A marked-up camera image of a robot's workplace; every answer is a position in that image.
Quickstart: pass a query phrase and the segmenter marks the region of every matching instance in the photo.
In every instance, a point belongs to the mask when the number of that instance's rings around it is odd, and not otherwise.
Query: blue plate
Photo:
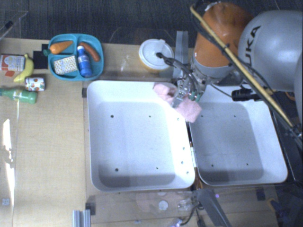
[[[58,79],[61,80],[68,80],[68,81],[88,81],[88,80],[95,80],[97,79],[101,73],[103,72],[103,67],[104,67],[104,56],[103,56],[103,50],[100,41],[91,35],[85,35],[85,34],[63,34],[63,35],[56,35],[53,37],[48,45],[48,48],[57,42],[62,42],[62,41],[68,41],[72,40],[73,44],[71,44],[68,48],[66,48],[62,53],[60,54],[49,54],[48,55],[48,65],[49,65],[49,70],[52,72],[52,74],[57,77]],[[54,71],[54,66],[53,62],[56,60],[63,59],[65,57],[69,57],[74,55],[77,59],[77,46],[79,45],[80,42],[85,42],[89,44],[92,48],[96,50],[96,52],[100,56],[100,60],[98,62],[95,62],[91,55],[89,53],[89,61],[90,61],[90,67],[92,70],[92,76],[89,78],[85,78],[80,74],[80,71],[73,71],[64,75],[58,75]]]

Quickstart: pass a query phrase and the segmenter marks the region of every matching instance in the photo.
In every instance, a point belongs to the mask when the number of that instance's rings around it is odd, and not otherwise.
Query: white tray
[[[195,172],[185,120],[153,82],[88,87],[91,179],[106,192],[180,189]]]
[[[239,87],[221,87],[231,94]],[[264,102],[234,102],[208,86],[190,124],[201,179],[213,186],[281,183],[287,167]]]

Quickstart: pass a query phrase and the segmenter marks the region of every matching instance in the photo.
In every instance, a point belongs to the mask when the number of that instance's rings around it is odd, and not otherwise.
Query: yellow toy banana
[[[24,55],[25,57],[25,66],[24,70],[15,77],[14,82],[24,82],[26,77],[29,77],[33,74],[34,71],[34,62],[28,57],[28,54]]]

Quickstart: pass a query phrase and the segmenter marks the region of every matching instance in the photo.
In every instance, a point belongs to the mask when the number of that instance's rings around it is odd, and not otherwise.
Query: brown sausage
[[[84,49],[91,55],[95,62],[98,62],[100,60],[100,56],[98,55],[96,50],[92,48],[89,44],[81,42],[79,45],[82,45],[84,47]]]

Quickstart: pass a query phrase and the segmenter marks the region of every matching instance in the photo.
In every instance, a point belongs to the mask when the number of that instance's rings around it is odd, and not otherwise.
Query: pink towel
[[[170,83],[166,84],[155,84],[153,90],[156,94],[164,101],[168,102],[169,105],[172,103],[174,94],[177,88]],[[195,101],[191,101],[187,95],[184,96],[183,101],[176,108],[176,111],[181,114],[186,121],[195,122],[199,116],[202,108]]]

